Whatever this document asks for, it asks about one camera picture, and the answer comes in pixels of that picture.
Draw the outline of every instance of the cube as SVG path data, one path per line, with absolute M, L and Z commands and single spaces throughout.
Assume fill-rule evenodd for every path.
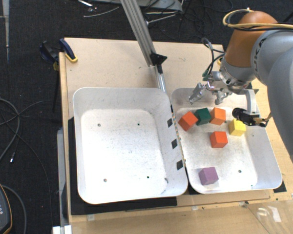
M 210 112 L 211 115 L 211 124 L 221 125 L 226 121 L 226 110 L 214 107 L 213 110 Z
M 229 134 L 234 136 L 242 136 L 246 131 L 246 126 L 243 122 L 233 119 L 229 123 Z
M 215 167 L 205 167 L 199 172 L 199 177 L 202 185 L 211 185 L 219 178 Z
M 227 133 L 223 131 L 215 131 L 209 138 L 212 148 L 223 148 L 228 144 Z
M 196 110 L 194 115 L 199 119 L 196 123 L 198 126 L 209 123 L 211 119 L 211 115 L 207 107 Z
M 178 121 L 178 124 L 183 128 L 183 130 L 187 131 L 191 128 L 199 119 L 195 117 L 193 112 L 189 111 L 185 115 L 181 117 Z

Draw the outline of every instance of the orange block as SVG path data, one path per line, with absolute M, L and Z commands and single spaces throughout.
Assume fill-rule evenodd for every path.
M 212 148 L 223 148 L 228 144 L 226 132 L 215 131 L 210 135 L 209 138 Z
M 226 121 L 226 110 L 214 107 L 210 112 L 211 120 L 209 121 L 211 124 L 221 125 Z
M 178 124 L 187 131 L 191 126 L 193 126 L 199 119 L 195 117 L 195 115 L 189 111 L 185 115 L 181 117 L 178 121 Z

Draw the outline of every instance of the empty white tray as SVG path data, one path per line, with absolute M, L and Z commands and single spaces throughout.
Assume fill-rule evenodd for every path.
M 242 136 L 231 136 L 229 126 L 236 107 L 247 108 L 246 97 L 231 95 L 220 105 L 215 105 L 216 96 L 210 92 L 199 101 L 190 104 L 188 98 L 193 88 L 179 88 L 171 95 L 176 121 L 188 111 L 214 107 L 226 110 L 227 121 L 222 125 L 211 123 L 194 125 L 184 131 L 177 124 L 181 146 L 186 160 L 188 178 L 194 190 L 202 194 L 274 189 L 282 183 L 282 176 L 274 156 L 266 129 L 246 126 Z M 228 144 L 224 148 L 212 148 L 209 136 L 214 131 L 225 131 Z M 215 167 L 219 180 L 211 185 L 202 185 L 198 173 L 205 167 Z
M 178 196 L 188 187 L 170 101 L 158 88 L 73 96 L 78 192 L 90 204 Z

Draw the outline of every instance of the dark green block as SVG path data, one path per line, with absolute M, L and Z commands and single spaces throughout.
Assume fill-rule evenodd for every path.
M 199 119 L 196 125 L 207 124 L 211 120 L 211 115 L 207 107 L 196 110 L 194 115 Z

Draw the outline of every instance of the yellow block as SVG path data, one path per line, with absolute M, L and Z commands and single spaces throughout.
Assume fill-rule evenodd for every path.
M 229 134 L 234 136 L 242 136 L 246 131 L 246 126 L 243 122 L 233 119 L 229 123 Z

